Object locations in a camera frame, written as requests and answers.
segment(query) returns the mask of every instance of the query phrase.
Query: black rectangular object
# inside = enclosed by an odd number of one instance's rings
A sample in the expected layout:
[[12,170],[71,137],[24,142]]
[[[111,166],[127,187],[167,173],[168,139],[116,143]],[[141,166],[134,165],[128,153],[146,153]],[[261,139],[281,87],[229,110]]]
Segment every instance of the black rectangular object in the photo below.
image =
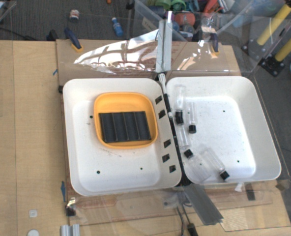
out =
[[145,111],[99,113],[99,118],[106,143],[151,140]]

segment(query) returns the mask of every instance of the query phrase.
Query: wooden table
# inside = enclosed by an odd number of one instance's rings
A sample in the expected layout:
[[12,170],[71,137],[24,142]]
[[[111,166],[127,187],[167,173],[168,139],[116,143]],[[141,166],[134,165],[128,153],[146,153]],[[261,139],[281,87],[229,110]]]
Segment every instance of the wooden table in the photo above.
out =
[[[25,236],[31,229],[59,235],[69,223],[60,190],[66,172],[57,68],[54,42],[0,41],[0,235]],[[223,223],[199,226],[198,234],[291,236],[275,184],[266,183],[269,204],[222,209]],[[37,216],[29,217],[34,209]],[[199,224],[196,214],[189,216]],[[81,235],[176,236],[178,227],[172,215],[81,226]]]

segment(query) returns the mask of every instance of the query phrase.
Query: white plastic tray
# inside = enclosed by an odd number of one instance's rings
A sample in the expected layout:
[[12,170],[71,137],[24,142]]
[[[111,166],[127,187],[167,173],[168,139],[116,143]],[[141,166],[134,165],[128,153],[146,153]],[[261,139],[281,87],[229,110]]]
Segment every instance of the white plastic tray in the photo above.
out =
[[[107,92],[138,92],[153,104],[158,139],[140,149],[111,149],[102,145],[94,127],[93,105]],[[151,79],[75,79],[63,87],[71,184],[83,196],[169,188],[177,185],[181,170],[164,100],[158,83]],[[164,147],[164,142],[171,144]]]
[[[251,81],[244,77],[182,77],[167,83],[170,104],[176,100],[176,86],[186,86],[186,97],[196,102],[196,134],[189,134],[191,151],[211,148],[226,166],[229,182],[275,179],[281,165],[260,101]],[[190,175],[181,151],[184,169]],[[210,177],[204,183],[221,183]]]

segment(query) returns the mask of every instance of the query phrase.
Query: gray floor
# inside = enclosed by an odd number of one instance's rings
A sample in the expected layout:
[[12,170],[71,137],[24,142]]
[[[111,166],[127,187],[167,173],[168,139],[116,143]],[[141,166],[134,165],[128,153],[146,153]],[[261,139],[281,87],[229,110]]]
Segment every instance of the gray floor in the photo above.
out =
[[[127,18],[125,7],[129,0],[113,0],[111,5],[107,5],[105,0],[14,1],[17,2],[15,9],[0,26],[44,41],[52,29],[60,38],[64,38],[65,27],[72,27],[80,39],[120,39],[114,35],[110,19],[113,16]],[[79,26],[68,21],[71,9],[78,9],[81,15],[87,15],[84,17],[85,24]],[[281,44],[286,43],[289,37],[282,40]],[[0,30],[0,39],[21,40],[22,37]],[[259,68],[255,80],[280,148],[278,152],[283,168],[279,177],[282,184],[280,189],[291,220],[291,54],[284,62],[285,69],[278,77],[272,77]]]

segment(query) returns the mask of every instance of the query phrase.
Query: yellow tube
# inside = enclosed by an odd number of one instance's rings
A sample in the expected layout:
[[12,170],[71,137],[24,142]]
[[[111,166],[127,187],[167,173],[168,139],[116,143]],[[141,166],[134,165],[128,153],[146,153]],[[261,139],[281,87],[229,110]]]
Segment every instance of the yellow tube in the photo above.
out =
[[287,55],[291,52],[291,39],[278,51],[274,56],[275,59],[279,62],[285,59]]
[[260,37],[257,39],[257,43],[263,46],[269,37],[276,31],[276,29],[280,26],[284,19],[290,14],[291,8],[286,4],[282,6],[279,12],[272,19],[271,23],[267,26],[267,28],[263,31]]

